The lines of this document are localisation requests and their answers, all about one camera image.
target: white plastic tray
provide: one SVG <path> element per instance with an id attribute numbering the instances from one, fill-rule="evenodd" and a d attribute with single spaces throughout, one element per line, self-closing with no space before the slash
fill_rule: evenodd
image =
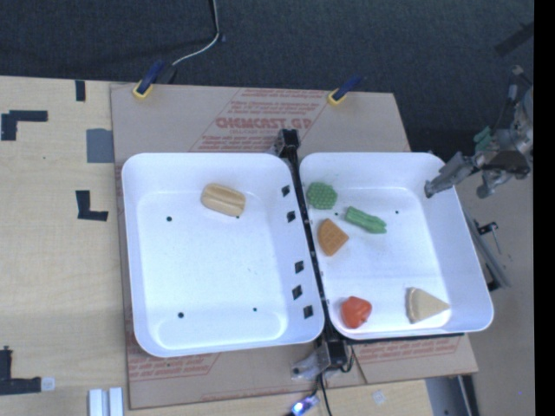
<path id="1" fill-rule="evenodd" d="M 240 218 L 200 203 L 245 194 Z M 123 166 L 134 332 L 159 357 L 312 341 L 323 329 L 288 166 L 258 153 L 144 153 Z"/>
<path id="2" fill-rule="evenodd" d="M 426 198 L 424 184 L 443 162 L 428 153 L 316 153 L 301 163 L 304 192 L 312 182 L 338 193 L 332 210 L 309 206 L 330 319 L 356 340 L 478 331 L 493 319 L 493 305 L 455 189 Z M 349 206 L 378 216 L 386 234 L 370 234 L 344 220 Z M 348 235 L 326 256 L 317 228 L 330 218 Z M 407 288 L 426 290 L 451 308 L 411 324 Z M 373 311 L 360 328 L 343 325 L 340 306 L 349 296 L 370 301 Z"/>

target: toy tomato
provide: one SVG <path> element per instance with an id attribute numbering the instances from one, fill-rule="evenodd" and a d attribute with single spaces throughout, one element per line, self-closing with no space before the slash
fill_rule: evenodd
<path id="1" fill-rule="evenodd" d="M 343 323 L 349 328 L 359 328 L 372 312 L 372 304 L 360 297 L 351 296 L 341 304 Z"/>

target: gray carpet floor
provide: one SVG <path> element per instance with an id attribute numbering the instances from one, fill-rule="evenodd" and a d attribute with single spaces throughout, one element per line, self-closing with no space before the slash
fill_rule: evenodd
<path id="1" fill-rule="evenodd" d="M 222 42 L 176 83 L 391 92 L 415 151 L 448 159 L 533 79 L 534 0 L 217 0 Z M 1 0 L 0 75 L 138 81 L 213 34 L 208 0 Z"/>

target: cardboard sheet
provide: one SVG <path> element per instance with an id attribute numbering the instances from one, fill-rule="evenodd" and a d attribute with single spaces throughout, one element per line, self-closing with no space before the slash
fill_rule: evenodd
<path id="1" fill-rule="evenodd" d="M 409 152 L 392 94 L 349 93 L 337 107 L 324 91 L 157 85 L 144 101 L 133 84 L 111 87 L 114 161 L 127 333 L 129 402 L 133 409 L 309 391 L 290 365 L 312 344 L 171 359 L 146 354 L 133 335 L 121 168 L 137 153 L 265 152 L 282 128 L 301 137 L 299 157 L 316 152 Z M 348 374 L 328 378 L 349 387 L 477 371 L 466 335 L 356 345 Z"/>

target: green pickle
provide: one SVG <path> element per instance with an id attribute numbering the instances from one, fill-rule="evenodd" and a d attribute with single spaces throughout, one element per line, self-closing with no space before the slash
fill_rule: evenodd
<path id="1" fill-rule="evenodd" d="M 352 224 L 364 228 L 366 231 L 373 234 L 384 234 L 386 230 L 386 223 L 377 216 L 371 216 L 364 211 L 357 210 L 355 207 L 350 206 L 345 213 L 345 220 Z"/>

